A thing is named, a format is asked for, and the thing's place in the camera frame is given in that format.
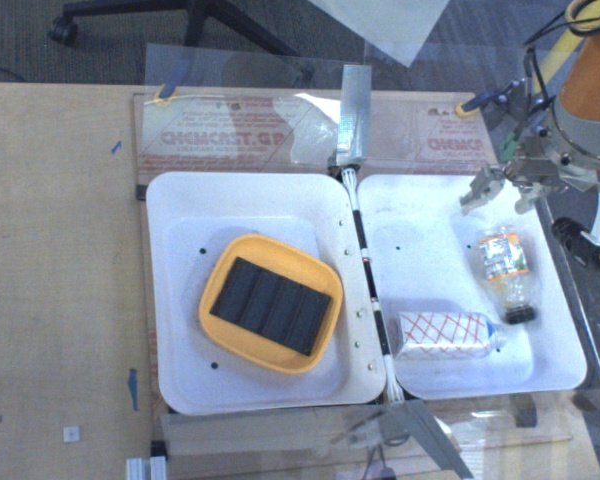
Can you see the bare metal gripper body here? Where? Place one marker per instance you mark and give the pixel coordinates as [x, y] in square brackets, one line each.
[542, 160]

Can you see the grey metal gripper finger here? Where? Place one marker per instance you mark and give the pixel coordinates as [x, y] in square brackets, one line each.
[529, 197]
[482, 188]

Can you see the clear bottle orange label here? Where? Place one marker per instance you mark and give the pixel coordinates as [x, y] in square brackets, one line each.
[502, 263]

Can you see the white plastic tray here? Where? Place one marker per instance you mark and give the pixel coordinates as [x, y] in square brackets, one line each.
[180, 358]
[420, 263]

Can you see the thin black and white rod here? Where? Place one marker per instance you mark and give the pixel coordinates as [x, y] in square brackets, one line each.
[367, 268]

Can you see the clear bottle red grid label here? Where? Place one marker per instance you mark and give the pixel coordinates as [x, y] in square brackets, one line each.
[440, 335]

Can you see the black ridged block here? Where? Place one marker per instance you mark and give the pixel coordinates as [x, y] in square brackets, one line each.
[272, 305]

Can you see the brown cardboard board red print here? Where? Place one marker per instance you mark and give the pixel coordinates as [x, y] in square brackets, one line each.
[205, 143]

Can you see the yellow plate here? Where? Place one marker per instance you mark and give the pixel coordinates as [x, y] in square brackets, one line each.
[230, 338]

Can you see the black office chair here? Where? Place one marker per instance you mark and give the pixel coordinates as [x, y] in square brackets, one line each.
[205, 3]

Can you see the black cylinder on white bracket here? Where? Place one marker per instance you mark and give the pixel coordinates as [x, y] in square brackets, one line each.
[575, 240]

